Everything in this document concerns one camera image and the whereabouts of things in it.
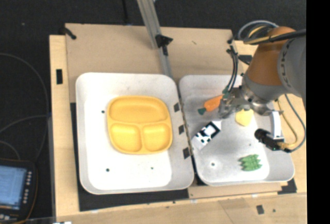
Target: yellow plate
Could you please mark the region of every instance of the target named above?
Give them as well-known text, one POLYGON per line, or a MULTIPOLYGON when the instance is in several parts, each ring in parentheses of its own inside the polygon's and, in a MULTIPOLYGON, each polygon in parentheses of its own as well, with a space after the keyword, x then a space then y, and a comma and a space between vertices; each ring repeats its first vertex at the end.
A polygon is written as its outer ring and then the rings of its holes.
POLYGON ((158 153, 172 144, 172 124, 166 104, 149 96, 120 96, 107 109, 112 145, 131 154, 158 153))

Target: wooden table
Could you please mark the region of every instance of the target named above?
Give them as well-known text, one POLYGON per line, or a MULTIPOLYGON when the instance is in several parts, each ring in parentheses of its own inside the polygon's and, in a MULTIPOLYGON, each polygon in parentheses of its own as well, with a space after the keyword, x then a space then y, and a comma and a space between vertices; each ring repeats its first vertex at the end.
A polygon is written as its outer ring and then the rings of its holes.
MULTIPOLYGON (((161 73, 158 51, 151 49, 145 27, 66 24, 77 36, 50 36, 55 207, 58 221, 78 223, 303 223, 307 219, 306 144, 292 154, 297 193, 278 195, 288 184, 262 183, 235 186, 188 188, 189 199, 128 205, 96 211, 79 211, 77 176, 70 103, 75 102, 76 78, 85 72, 161 73)), ((188 74, 230 74, 232 63, 226 54, 230 30, 162 28, 174 41, 169 60, 176 82, 188 74)), ((255 46, 236 42, 240 54, 252 55, 255 46)), ((244 72, 246 65, 240 65, 244 72)), ((290 96, 306 121, 301 99, 290 96)), ((303 130, 282 98, 283 108, 299 135, 303 130)), ((283 123, 283 133, 292 133, 283 123)))

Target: white tray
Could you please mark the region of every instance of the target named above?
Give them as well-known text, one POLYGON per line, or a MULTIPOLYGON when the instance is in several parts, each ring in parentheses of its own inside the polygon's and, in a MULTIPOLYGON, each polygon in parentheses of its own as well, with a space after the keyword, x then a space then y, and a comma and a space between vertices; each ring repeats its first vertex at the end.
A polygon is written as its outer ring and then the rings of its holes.
MULTIPOLYGON (((229 80, 228 75, 191 75, 181 79, 179 89, 190 138, 211 120, 218 119, 217 109, 204 115, 197 110, 206 100, 222 94, 229 80)), ((238 76, 237 86, 240 83, 241 77, 238 76)), ((291 156, 283 151, 271 151, 259 143, 254 137, 258 128, 271 131, 270 117, 255 114, 247 127, 238 125, 234 114, 222 120, 221 132, 209 144, 201 150, 193 148, 200 179, 212 186, 290 180, 294 175, 291 156), (250 154, 259 155, 262 167, 243 171, 239 159, 250 154)))
POLYGON ((164 75, 85 73, 76 81, 79 174, 93 194, 121 194, 185 189, 194 179, 188 138, 174 81, 164 75), (161 99, 172 120, 173 142, 157 154, 124 154, 111 144, 106 113, 117 96, 146 95, 161 99))

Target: black connector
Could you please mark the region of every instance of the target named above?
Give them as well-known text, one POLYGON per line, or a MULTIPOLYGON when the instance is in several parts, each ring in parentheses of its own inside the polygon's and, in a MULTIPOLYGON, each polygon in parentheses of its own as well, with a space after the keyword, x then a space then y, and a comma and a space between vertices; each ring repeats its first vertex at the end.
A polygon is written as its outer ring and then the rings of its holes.
POLYGON ((258 141, 265 144, 266 147, 271 149, 272 151, 281 150, 277 143, 284 142, 284 139, 271 138, 271 133, 263 129, 256 130, 254 136, 255 138, 257 138, 258 141))

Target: brown cylinder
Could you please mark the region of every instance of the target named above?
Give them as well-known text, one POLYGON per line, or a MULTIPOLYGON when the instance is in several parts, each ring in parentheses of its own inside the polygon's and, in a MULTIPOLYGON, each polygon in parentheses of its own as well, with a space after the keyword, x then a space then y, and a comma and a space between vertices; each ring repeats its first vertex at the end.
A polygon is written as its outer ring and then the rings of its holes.
MULTIPOLYGON (((280 26, 272 29, 267 35, 282 35, 294 32, 289 27, 280 26)), ((287 40, 259 44, 253 59, 246 71, 247 76, 261 85, 282 85, 277 73, 277 60, 282 46, 287 40)))

